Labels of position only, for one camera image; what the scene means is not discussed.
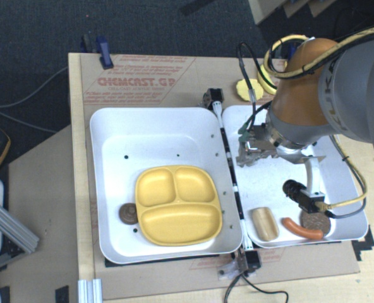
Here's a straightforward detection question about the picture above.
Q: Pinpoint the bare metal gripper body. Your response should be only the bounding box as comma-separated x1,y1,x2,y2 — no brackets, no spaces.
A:
244,124,302,160

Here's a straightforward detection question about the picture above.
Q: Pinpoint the thin black and white rod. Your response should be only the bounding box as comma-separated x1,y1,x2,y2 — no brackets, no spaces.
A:
212,101,255,251

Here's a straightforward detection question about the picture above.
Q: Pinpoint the white plastic tray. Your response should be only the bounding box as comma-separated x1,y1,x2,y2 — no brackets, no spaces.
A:
221,105,370,250
89,107,244,264

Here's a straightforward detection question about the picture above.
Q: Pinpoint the yellow round wavy chip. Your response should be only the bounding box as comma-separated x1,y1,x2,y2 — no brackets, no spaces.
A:
236,78,265,102

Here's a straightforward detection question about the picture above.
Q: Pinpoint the tan bread roll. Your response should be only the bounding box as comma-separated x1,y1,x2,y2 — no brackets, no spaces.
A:
251,206,281,242

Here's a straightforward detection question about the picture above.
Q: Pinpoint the yellow divided plate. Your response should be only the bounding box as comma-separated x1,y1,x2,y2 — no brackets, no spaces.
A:
135,165,224,247

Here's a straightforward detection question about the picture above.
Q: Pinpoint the orange sausage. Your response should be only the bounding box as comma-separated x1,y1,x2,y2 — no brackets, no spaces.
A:
282,217,325,241

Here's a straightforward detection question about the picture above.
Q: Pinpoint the large brown round biscuit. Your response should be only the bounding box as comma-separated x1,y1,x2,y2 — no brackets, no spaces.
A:
299,210,332,237

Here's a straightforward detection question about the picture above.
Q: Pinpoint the small brown round biscuit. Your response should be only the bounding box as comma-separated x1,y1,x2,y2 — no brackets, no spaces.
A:
118,203,138,225

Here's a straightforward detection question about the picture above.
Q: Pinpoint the brown cardboard board red print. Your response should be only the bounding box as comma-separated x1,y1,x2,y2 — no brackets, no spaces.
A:
79,52,361,292

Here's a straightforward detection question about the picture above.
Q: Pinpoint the black cylinder on white bracket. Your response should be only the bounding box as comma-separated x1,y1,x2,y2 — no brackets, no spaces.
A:
282,155,327,215

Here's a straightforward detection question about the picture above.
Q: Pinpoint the black block with thin wires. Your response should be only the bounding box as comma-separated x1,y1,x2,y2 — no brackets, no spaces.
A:
202,88,225,110
236,249,263,278

